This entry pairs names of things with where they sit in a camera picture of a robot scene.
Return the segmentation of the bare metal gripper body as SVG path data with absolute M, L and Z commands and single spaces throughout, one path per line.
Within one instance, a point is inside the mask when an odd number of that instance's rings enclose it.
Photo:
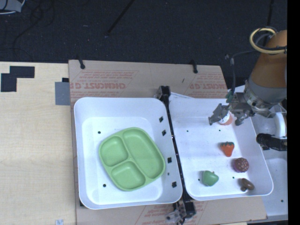
M 236 92 L 228 98 L 229 110 L 237 119 L 246 119 L 259 114 L 269 118 L 272 116 L 272 104 L 266 103 L 253 93 Z

